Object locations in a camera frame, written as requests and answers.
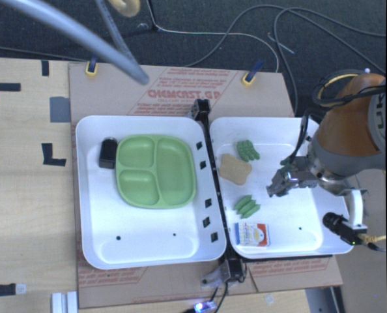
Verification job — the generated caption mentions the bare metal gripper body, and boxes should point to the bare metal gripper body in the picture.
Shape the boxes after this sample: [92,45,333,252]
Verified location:
[272,156,345,192]

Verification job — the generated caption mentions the green pea pods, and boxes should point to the green pea pods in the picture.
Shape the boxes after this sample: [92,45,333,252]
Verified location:
[233,194,262,220]

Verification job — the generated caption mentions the white plastic tray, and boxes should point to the white plastic tray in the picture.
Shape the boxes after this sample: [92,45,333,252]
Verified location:
[75,115,228,271]
[208,116,356,260]

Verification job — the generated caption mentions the tan bread slice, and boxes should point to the tan bread slice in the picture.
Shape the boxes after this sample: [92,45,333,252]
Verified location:
[218,153,253,186]

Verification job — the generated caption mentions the green grapes bunch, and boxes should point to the green grapes bunch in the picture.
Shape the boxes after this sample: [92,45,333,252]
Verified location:
[235,139,261,162]

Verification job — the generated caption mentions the white carton with red print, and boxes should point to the white carton with red print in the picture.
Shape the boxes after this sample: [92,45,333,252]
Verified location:
[234,222,271,248]

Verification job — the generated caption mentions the thin black rod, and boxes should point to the thin black rod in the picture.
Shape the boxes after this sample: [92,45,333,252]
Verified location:
[200,113,237,263]

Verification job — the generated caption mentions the green divided plate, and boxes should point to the green divided plate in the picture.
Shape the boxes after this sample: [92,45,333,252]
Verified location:
[115,134,197,209]

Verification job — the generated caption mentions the small black box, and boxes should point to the small black box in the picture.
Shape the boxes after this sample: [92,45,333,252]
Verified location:
[98,137,119,170]

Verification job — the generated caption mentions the brown cardboard board red print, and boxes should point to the brown cardboard board red print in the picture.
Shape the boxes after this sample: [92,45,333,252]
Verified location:
[68,62,344,309]

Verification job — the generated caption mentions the black cylinder on white bracket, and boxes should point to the black cylinder on white bracket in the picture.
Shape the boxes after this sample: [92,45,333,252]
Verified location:
[322,188,369,246]

